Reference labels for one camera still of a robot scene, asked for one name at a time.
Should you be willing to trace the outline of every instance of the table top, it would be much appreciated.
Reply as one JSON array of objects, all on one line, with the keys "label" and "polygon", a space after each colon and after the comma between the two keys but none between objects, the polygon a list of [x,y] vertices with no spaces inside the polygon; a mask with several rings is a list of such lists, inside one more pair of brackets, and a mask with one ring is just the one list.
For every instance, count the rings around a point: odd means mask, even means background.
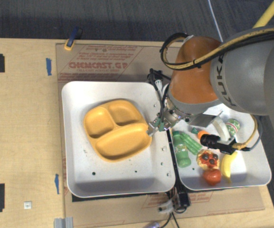
[{"label": "table top", "polygon": [[[55,218],[66,217],[64,187],[60,184],[57,192],[55,183],[56,177],[63,183],[56,43],[65,40],[0,38],[0,54],[5,57],[5,72],[0,72],[0,184],[5,184],[0,227],[7,224],[9,228],[48,228],[53,227]],[[46,58],[51,59],[51,75],[47,74]],[[274,207],[268,189],[261,186],[259,190],[264,210],[177,221],[181,228],[208,223],[210,227],[274,228]],[[32,201],[32,209],[24,209],[26,201]],[[113,227],[141,228],[147,224]],[[175,227],[172,220],[169,227]]]}]

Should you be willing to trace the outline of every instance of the green bottle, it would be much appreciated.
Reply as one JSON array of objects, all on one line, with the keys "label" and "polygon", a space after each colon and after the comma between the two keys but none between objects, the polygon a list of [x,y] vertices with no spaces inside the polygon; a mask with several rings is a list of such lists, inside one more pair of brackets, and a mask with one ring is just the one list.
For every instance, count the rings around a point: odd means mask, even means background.
[{"label": "green bottle", "polygon": [[173,131],[173,142],[178,166],[181,168],[189,166],[191,160],[189,158],[188,149],[181,139],[179,131]]}]

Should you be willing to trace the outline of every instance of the dark fabric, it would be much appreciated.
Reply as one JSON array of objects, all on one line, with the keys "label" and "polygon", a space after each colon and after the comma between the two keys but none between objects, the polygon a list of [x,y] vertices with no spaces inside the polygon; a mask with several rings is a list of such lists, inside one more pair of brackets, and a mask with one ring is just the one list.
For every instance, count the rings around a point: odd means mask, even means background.
[{"label": "dark fabric", "polygon": [[[223,40],[250,29],[272,1],[210,0]],[[76,26],[82,39],[164,41],[177,32],[220,39],[208,0],[0,0],[0,38],[67,39]],[[262,123],[274,203],[274,131],[268,117]]]}]

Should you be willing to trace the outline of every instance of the orange divided tray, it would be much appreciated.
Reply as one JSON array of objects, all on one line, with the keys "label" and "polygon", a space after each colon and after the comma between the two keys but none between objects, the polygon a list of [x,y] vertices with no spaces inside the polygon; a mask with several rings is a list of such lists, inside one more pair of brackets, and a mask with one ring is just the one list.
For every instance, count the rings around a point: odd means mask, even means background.
[{"label": "orange divided tray", "polygon": [[148,125],[129,101],[114,100],[86,113],[84,129],[95,152],[105,161],[118,162],[151,144]]}]

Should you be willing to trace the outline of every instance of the white tray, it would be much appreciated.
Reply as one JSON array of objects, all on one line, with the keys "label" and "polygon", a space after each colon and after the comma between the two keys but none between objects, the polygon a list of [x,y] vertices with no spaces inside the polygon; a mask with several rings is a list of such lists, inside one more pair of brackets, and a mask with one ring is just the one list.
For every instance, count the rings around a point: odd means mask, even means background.
[{"label": "white tray", "polygon": [[[220,118],[224,122],[226,122],[229,118],[237,119],[241,125],[240,130],[235,135],[236,141],[238,143],[245,142],[253,132],[254,122],[250,114],[233,111],[224,104],[209,108],[205,113],[211,115],[218,115],[221,113]],[[177,125],[174,126],[172,130],[178,130],[187,133],[195,141],[199,142],[197,136],[191,133],[193,127],[194,126],[188,125],[184,121],[180,121]],[[199,129],[204,129],[210,134],[218,135],[216,128],[212,124],[210,124],[207,128]],[[257,132],[248,146],[252,146],[257,140],[258,136],[259,134]],[[220,161],[222,160],[224,156],[223,153],[220,153],[219,150],[210,150],[218,154]],[[194,191],[262,186],[268,184],[272,177],[271,169],[261,141],[253,150],[249,152],[238,151],[238,155],[231,165],[232,183],[227,183],[225,179],[222,179],[221,182],[216,186],[207,184],[206,181],[202,178],[203,170],[198,166],[196,162],[196,156],[189,152],[189,157],[192,160],[191,165],[185,168],[178,167],[179,176],[181,182],[188,189]]]},{"label": "white tray", "polygon": [[124,161],[106,162],[93,150],[83,118],[90,109],[115,99],[132,102],[147,122],[160,110],[148,83],[76,81],[63,87],[68,188],[81,198],[170,190],[175,174],[165,132],[156,133],[148,148]]}]

